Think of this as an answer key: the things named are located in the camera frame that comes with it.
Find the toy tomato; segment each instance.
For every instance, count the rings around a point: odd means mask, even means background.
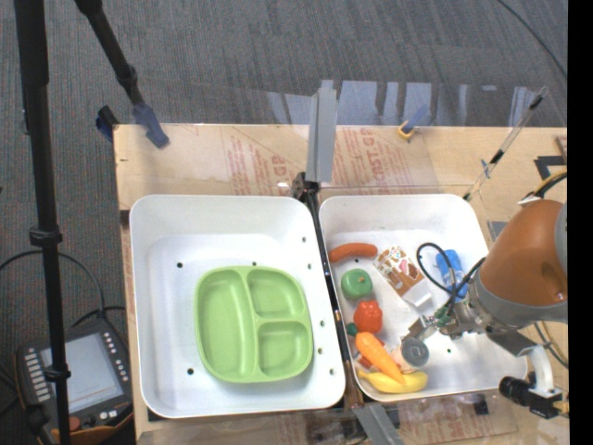
[[[377,300],[363,300],[356,307],[353,320],[357,330],[378,333],[383,327],[383,311]]]

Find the green plate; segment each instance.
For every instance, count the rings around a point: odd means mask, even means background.
[[[224,381],[286,379],[311,361],[307,299],[284,271],[260,266],[208,271],[197,283],[194,316],[202,362]]]

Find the black tripod stand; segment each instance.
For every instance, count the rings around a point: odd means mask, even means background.
[[[101,0],[74,0],[88,18],[103,47],[117,80],[133,103],[136,121],[147,129],[146,136],[158,147],[166,145],[157,118],[140,95],[135,69],[129,65],[103,13]],[[45,295],[52,365],[45,370],[47,381],[56,384],[60,445],[70,445],[69,399],[66,344],[62,315],[62,297],[57,245],[62,234],[57,225],[47,85],[49,66],[45,33],[44,0],[14,0],[19,40],[20,73],[25,123],[31,138],[38,224],[30,230],[33,246],[42,249]]]

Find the metal bracket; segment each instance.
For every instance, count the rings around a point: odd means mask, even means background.
[[[548,398],[559,393],[554,387],[554,375],[549,357],[544,347],[517,331],[503,334],[488,334],[488,338],[497,343],[513,356],[527,356],[536,374],[535,386],[531,391],[538,396]]]
[[[320,87],[311,100],[306,170],[306,179],[309,181],[332,181],[336,117],[335,89]]]

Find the yellow banana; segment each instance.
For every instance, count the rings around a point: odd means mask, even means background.
[[[358,369],[357,374],[377,390],[390,394],[417,392],[424,389],[428,382],[428,375],[424,371],[414,371],[413,373],[403,375],[406,380],[405,384],[398,383],[398,381],[384,373],[367,373],[362,369]]]

